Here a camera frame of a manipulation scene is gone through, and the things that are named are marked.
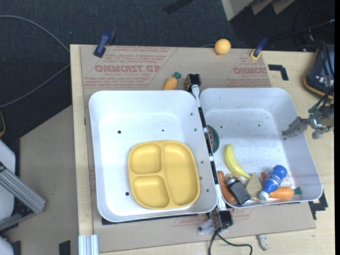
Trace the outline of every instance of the orange ball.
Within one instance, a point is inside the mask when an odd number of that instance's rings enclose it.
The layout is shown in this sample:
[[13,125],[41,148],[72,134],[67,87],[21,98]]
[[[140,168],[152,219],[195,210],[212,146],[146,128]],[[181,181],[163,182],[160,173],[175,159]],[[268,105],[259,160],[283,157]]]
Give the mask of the orange ball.
[[227,54],[231,48],[232,45],[227,39],[220,39],[215,43],[215,51],[219,55]]

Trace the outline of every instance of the wire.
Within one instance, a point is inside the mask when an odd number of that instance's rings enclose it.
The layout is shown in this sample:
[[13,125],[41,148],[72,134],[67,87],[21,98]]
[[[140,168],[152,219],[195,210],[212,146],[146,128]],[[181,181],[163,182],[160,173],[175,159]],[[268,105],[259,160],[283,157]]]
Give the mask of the wire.
[[218,236],[222,241],[224,241],[224,242],[226,242],[227,244],[232,245],[232,246],[234,246],[234,247],[250,247],[250,253],[249,253],[249,255],[251,255],[252,252],[253,252],[253,247],[252,247],[251,245],[249,245],[249,244],[233,244],[233,243],[231,243],[231,242],[225,240],[222,236],[220,236],[220,235],[218,234],[217,231],[214,231],[214,233],[213,233],[213,235],[212,235],[212,237],[211,237],[210,243],[209,243],[209,247],[208,247],[208,255],[211,255],[211,247],[212,247],[212,245],[213,245],[213,242],[214,242],[216,236]]
[[18,20],[22,20],[24,22],[27,22],[27,23],[31,23],[35,26],[37,26],[38,28],[42,29],[44,32],[46,32],[47,34],[49,34],[53,39],[55,39],[68,53],[70,52],[70,50],[55,36],[53,35],[51,32],[49,32],[46,28],[43,28],[41,25],[31,21],[31,20],[28,20],[26,18],[23,18],[23,17],[19,17],[19,16],[14,16],[14,15],[0,15],[0,18],[9,18],[9,19],[18,19]]
[[[49,34],[53,39],[55,39],[65,50],[66,52],[70,53],[70,50],[54,35],[52,34],[51,32],[49,32],[46,28],[42,27],[41,25],[31,21],[31,20],[28,20],[26,18],[23,18],[23,17],[19,17],[19,16],[14,16],[14,15],[0,15],[0,18],[9,18],[9,19],[18,19],[18,20],[22,20],[24,22],[27,22],[27,23],[31,23],[33,24],[34,26],[37,26],[38,28],[40,28],[41,30],[43,30],[44,32],[46,32],[47,34]],[[46,85],[47,83],[49,83],[52,79],[54,79],[55,77],[57,77],[59,74],[61,74],[62,72],[64,72],[67,68],[69,68],[70,65],[68,64],[67,66],[65,66],[64,68],[62,68],[59,72],[57,72],[56,74],[54,74],[53,76],[51,76],[48,80],[46,80],[44,83],[42,83],[41,85],[39,85],[38,87],[36,87],[35,89],[31,90],[30,92],[28,92],[27,94],[11,101],[11,102],[8,102],[6,104],[2,104],[0,105],[0,108],[4,108],[4,107],[7,107],[11,104],[14,104],[16,102],[18,102],[19,100],[29,96],[30,94],[34,93],[36,90],[40,89],[42,86]]]

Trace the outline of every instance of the banana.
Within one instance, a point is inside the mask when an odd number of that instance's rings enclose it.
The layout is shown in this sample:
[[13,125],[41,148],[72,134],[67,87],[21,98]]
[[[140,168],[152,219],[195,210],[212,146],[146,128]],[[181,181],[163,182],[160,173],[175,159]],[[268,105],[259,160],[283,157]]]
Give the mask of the banana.
[[230,170],[235,175],[238,176],[244,176],[248,179],[250,179],[250,175],[246,173],[246,171],[243,169],[243,167],[239,164],[237,161],[235,155],[234,155],[234,148],[231,143],[227,144],[227,146],[224,148],[224,160],[227,163],[227,166]]

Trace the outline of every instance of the black carpet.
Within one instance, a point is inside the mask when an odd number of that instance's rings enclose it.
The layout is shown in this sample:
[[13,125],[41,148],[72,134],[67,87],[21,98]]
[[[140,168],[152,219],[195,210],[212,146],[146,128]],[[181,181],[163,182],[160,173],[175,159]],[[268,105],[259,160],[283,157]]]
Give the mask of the black carpet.
[[[280,14],[271,5],[258,15],[247,7],[228,22],[221,0],[0,0],[0,111],[10,144],[72,103],[70,44],[98,44],[106,29],[116,45],[201,47],[227,38],[233,48],[255,48],[335,18],[335,0],[296,0]],[[303,51],[334,44],[334,22],[270,41],[264,50]]]

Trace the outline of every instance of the yellow plate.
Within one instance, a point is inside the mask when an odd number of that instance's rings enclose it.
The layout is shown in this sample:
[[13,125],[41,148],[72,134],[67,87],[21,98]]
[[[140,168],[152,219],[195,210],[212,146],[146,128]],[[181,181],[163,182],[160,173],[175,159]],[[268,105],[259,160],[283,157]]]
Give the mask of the yellow plate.
[[200,194],[195,158],[184,143],[139,143],[130,150],[128,169],[132,194],[145,208],[185,207]]

